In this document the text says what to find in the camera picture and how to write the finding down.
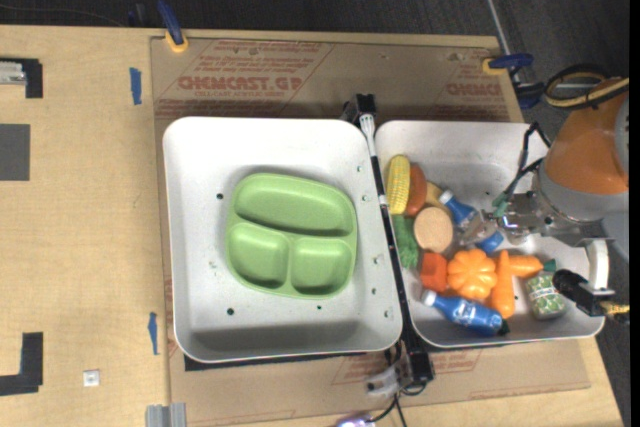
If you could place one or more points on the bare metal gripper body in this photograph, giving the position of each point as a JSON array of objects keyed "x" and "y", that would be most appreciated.
[{"x": 532, "y": 210}]

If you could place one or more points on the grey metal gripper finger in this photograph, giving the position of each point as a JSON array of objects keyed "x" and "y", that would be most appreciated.
[
  {"x": 479, "y": 229},
  {"x": 512, "y": 229}
]

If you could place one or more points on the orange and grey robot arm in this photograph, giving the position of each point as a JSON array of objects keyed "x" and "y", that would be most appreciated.
[{"x": 585, "y": 160}]

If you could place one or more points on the blue bottle with white cap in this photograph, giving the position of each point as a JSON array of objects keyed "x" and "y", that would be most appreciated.
[
  {"x": 467, "y": 314},
  {"x": 459, "y": 210}
]

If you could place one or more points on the orange carrot with green top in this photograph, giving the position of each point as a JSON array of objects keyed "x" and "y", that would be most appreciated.
[{"x": 525, "y": 266}]

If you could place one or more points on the orange pumpkin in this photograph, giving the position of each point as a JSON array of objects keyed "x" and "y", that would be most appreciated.
[{"x": 471, "y": 274}]

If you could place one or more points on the tan round biscuit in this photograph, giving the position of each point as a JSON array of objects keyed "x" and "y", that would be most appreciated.
[{"x": 433, "y": 229}]

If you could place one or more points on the yellow toy food piece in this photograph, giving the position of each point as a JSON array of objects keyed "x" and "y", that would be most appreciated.
[{"x": 433, "y": 195}]

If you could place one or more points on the orange cube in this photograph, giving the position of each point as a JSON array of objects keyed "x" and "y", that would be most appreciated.
[{"x": 434, "y": 271}]

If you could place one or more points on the orange red sausage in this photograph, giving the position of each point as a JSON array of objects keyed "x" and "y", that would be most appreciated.
[{"x": 417, "y": 190}]

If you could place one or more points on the green broccoli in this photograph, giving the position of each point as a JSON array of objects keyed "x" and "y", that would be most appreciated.
[{"x": 405, "y": 242}]

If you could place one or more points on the green can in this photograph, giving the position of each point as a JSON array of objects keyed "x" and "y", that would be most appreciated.
[{"x": 545, "y": 297}]

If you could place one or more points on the white plastic tray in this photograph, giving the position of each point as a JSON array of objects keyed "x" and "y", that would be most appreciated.
[
  {"x": 200, "y": 165},
  {"x": 470, "y": 150}
]

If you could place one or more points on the yellow corn cob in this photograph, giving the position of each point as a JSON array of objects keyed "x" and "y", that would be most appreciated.
[{"x": 398, "y": 185}]

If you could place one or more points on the thin black and white rod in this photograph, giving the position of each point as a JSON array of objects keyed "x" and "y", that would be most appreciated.
[{"x": 381, "y": 195}]

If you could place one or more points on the green divided plate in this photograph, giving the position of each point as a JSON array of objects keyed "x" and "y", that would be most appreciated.
[{"x": 292, "y": 235}]

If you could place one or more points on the brown cardboard board red print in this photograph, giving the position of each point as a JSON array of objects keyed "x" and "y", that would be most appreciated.
[{"x": 300, "y": 75}]

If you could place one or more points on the small white square block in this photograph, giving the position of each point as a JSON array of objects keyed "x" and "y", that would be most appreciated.
[{"x": 91, "y": 378}]

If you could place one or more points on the black cylinder on white bracket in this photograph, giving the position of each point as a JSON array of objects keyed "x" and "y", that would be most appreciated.
[{"x": 580, "y": 290}]

